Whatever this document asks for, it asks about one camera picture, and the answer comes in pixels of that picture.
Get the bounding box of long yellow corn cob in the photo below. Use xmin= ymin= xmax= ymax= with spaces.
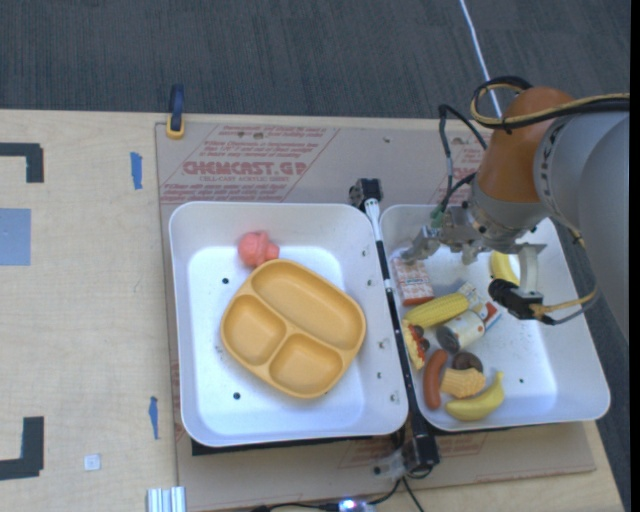
xmin=403 ymin=292 xmax=471 ymax=330

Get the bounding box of short yellow corn piece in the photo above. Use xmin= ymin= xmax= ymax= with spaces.
xmin=439 ymin=367 xmax=488 ymax=400

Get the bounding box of yellow banana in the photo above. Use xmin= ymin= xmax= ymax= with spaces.
xmin=444 ymin=370 xmax=506 ymax=423
xmin=489 ymin=249 xmax=522 ymax=288

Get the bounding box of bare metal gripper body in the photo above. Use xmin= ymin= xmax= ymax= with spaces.
xmin=437 ymin=203 xmax=537 ymax=253

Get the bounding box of black block with thin wires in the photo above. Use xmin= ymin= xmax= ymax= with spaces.
xmin=398 ymin=430 xmax=442 ymax=477
xmin=348 ymin=177 xmax=384 ymax=211

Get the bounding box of red-brown sausage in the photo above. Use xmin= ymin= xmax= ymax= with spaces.
xmin=422 ymin=348 xmax=450 ymax=412

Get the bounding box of brown cardboard board red print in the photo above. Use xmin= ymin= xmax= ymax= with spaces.
xmin=154 ymin=119 xmax=599 ymax=506

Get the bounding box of white plastic tray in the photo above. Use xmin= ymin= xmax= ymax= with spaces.
xmin=168 ymin=200 xmax=410 ymax=448
xmin=378 ymin=203 xmax=612 ymax=433

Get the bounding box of orange and white carton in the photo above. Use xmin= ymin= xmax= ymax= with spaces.
xmin=390 ymin=256 xmax=436 ymax=308

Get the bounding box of pink toy food lump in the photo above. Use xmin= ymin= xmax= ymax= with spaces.
xmin=236 ymin=230 xmax=281 ymax=269

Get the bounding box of brown mushroom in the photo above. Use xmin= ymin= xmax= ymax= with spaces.
xmin=451 ymin=350 xmax=485 ymax=376

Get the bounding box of thin black and white rod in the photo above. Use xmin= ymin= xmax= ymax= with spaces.
xmin=364 ymin=198 xmax=437 ymax=454

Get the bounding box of white and red packet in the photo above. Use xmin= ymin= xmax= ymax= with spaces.
xmin=456 ymin=281 xmax=502 ymax=332

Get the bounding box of orange divided plate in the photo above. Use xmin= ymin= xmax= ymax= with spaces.
xmin=219 ymin=258 xmax=368 ymax=400

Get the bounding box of yellow and red pizza slice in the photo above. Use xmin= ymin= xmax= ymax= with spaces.
xmin=400 ymin=319 xmax=432 ymax=372

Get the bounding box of black cylinder on white bracket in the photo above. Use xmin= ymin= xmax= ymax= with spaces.
xmin=487 ymin=242 xmax=548 ymax=321

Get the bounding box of small white can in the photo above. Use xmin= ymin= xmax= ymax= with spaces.
xmin=435 ymin=309 xmax=488 ymax=354

